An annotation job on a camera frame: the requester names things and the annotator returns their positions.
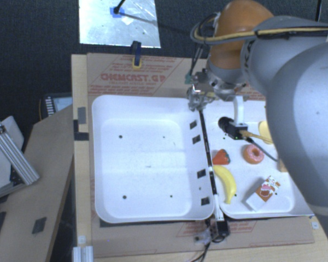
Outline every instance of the dark floor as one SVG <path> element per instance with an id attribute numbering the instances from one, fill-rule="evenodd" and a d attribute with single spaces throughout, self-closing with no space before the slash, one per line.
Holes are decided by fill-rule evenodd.
<path id="1" fill-rule="evenodd" d="M 229 1 L 155 0 L 162 48 L 143 49 L 142 53 L 191 57 L 191 27 Z M 312 20 L 318 4 L 318 0 L 256 1 L 274 15 Z M 78 0 L 0 0 L 0 119 L 13 115 L 25 136 L 39 120 L 43 95 L 71 91 L 71 54 L 129 53 L 128 47 L 79 44 L 78 10 Z M 328 0 L 322 2 L 320 21 L 328 22 Z M 71 241 L 70 204 L 69 200 L 57 237 L 62 241 Z M 60 248 L 67 253 L 69 247 Z M 57 257 L 61 252 L 52 261 L 64 261 Z"/>

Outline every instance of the banana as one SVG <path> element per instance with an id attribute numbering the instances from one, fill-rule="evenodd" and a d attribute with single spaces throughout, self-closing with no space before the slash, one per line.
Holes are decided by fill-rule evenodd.
<path id="1" fill-rule="evenodd" d="M 223 166 L 214 165 L 213 170 L 224 183 L 225 194 L 226 194 L 225 203 L 230 204 L 232 197 L 235 195 L 237 191 L 235 178 L 233 177 L 231 172 L 228 171 L 227 168 Z"/>

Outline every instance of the donut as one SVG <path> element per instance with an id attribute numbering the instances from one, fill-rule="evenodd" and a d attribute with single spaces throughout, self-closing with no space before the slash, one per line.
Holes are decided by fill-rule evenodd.
<path id="1" fill-rule="evenodd" d="M 243 150 L 243 157 L 250 164 L 258 164 L 263 161 L 265 154 L 257 146 L 251 144 Z"/>

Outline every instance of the cardboard box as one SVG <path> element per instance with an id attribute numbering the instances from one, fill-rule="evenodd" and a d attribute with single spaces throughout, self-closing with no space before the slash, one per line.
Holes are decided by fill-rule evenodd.
<path id="1" fill-rule="evenodd" d="M 83 217 L 83 227 L 78 230 L 78 236 L 89 232 L 85 225 L 89 218 L 92 226 L 91 235 L 86 235 L 86 241 L 93 245 L 95 257 L 114 257 L 122 255 L 139 255 L 153 253 L 199 251 L 201 244 L 194 243 L 197 233 L 203 231 L 206 225 L 198 222 L 161 222 L 112 225 L 100 221 L 94 207 L 94 177 L 93 177 L 93 141 L 91 105 L 93 100 L 102 94 L 122 94 L 132 96 L 185 97 L 188 86 L 184 84 L 191 59 L 171 57 L 142 57 L 142 68 L 132 69 L 132 56 L 88 54 L 87 60 L 82 56 L 74 56 L 73 64 L 73 100 L 74 119 L 83 122 L 82 127 L 88 133 L 86 142 L 90 149 L 90 212 Z M 199 60 L 196 69 L 204 67 L 205 61 Z M 251 99 L 264 99 L 259 93 L 248 87 L 242 91 Z M 87 118 L 82 115 L 85 110 Z M 274 218 L 268 220 L 234 221 L 230 223 L 231 235 L 222 243 L 215 244 L 212 249 L 246 248 L 260 246 L 295 245 L 313 243 L 311 226 L 307 217 Z"/>

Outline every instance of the white tray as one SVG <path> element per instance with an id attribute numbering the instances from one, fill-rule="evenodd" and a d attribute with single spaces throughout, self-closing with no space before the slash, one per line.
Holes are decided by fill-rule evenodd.
<path id="1" fill-rule="evenodd" d="M 312 215 L 313 212 L 307 206 L 289 173 L 280 172 L 275 161 L 265 156 L 261 163 L 251 165 L 244 160 L 242 151 L 248 143 L 244 140 L 232 140 L 225 135 L 218 127 L 218 120 L 223 116 L 234 117 L 233 103 L 218 100 L 207 105 L 204 110 L 204 120 L 212 158 L 216 151 L 220 149 L 225 149 L 228 152 L 231 163 L 226 167 L 233 174 L 237 184 L 237 196 L 232 198 L 231 204 L 226 204 L 224 203 L 223 184 L 215 176 L 219 204 L 223 212 L 235 219 Z M 266 120 L 265 102 L 244 102 L 244 122 L 248 125 L 248 131 L 259 134 L 258 124 L 264 120 Z M 278 158 L 273 145 L 268 145 L 256 138 L 254 138 L 254 141 L 272 156 Z M 272 175 L 281 186 L 277 190 L 277 195 L 271 197 L 260 210 L 255 212 L 247 206 L 245 200 L 256 191 L 269 175 Z"/>
<path id="2" fill-rule="evenodd" d="M 101 219 L 182 221 L 212 214 L 200 117 L 186 99 L 104 95 L 92 104 L 92 122 Z M 199 171 L 205 175 L 198 178 Z"/>

